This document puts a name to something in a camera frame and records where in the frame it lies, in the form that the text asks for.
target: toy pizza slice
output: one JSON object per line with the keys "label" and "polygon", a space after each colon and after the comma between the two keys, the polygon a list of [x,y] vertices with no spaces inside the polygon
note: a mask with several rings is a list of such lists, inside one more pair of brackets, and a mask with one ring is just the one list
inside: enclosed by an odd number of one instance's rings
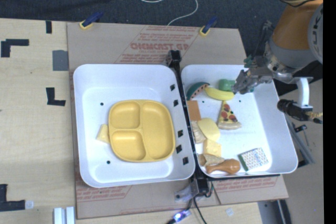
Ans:
{"label": "toy pizza slice", "polygon": [[240,128],[242,125],[238,122],[235,114],[231,110],[226,101],[222,102],[221,111],[218,116],[217,126],[223,130],[234,130]]}

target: blue clamp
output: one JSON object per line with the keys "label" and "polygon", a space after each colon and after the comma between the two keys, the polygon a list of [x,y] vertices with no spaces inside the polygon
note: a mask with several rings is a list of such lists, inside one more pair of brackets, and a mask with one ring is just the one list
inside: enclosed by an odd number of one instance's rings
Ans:
{"label": "blue clamp", "polygon": [[104,15],[103,12],[95,12],[86,20],[79,23],[80,28],[86,30],[92,26],[92,23],[98,22],[100,18]]}
{"label": "blue clamp", "polygon": [[207,34],[209,34],[209,31],[210,31],[210,28],[215,26],[217,24],[217,17],[214,16],[212,17],[208,23],[203,26],[200,31],[199,31],[199,34],[202,36],[202,37],[205,37]]}

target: cardboard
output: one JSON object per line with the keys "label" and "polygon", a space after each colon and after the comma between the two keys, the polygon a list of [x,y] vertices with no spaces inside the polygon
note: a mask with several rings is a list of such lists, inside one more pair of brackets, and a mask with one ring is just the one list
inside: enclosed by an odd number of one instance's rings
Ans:
{"label": "cardboard", "polygon": [[[211,29],[202,37],[197,27],[95,23],[82,30],[67,24],[72,132],[74,139],[77,218],[93,218],[183,209],[174,193],[189,180],[96,189],[79,174],[73,73],[86,63],[164,63],[169,50],[180,50],[181,68],[191,64],[240,65],[246,57],[237,29]],[[282,176],[213,182],[216,195],[203,198],[200,207],[287,198]]]}

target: yellow plate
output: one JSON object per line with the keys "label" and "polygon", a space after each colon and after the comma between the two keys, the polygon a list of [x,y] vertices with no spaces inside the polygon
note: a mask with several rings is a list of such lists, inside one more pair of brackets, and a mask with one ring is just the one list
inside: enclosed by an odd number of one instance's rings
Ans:
{"label": "yellow plate", "polygon": [[152,100],[127,100],[113,105],[109,135],[113,152],[128,162],[162,161],[175,149],[169,110]]}

